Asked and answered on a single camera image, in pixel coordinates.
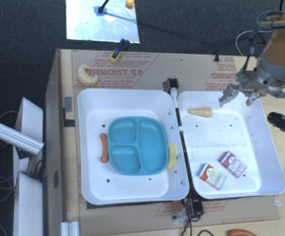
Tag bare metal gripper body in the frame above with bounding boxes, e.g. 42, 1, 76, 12
236, 70, 285, 96

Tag cream ice cream cone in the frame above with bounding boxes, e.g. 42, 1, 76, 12
188, 107, 213, 118

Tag white plastic tray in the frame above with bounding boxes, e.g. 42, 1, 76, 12
77, 88, 190, 206
176, 90, 285, 200

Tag thin black and white rod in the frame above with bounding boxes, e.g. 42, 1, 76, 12
171, 88, 199, 206

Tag red and white carton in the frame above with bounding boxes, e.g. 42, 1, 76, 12
219, 150, 248, 179

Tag orange and white carton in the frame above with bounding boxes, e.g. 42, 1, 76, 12
197, 162, 227, 191

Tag brown cardboard board red print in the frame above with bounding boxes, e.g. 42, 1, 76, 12
71, 50, 281, 231

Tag blue divided plate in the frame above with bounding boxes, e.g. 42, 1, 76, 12
107, 117, 169, 176

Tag orange-brown rounded toy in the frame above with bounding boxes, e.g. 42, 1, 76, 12
226, 229, 256, 236

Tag orange sausage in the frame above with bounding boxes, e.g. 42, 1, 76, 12
99, 133, 109, 163

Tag black cylinder on white bracket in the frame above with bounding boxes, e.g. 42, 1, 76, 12
267, 92, 285, 135

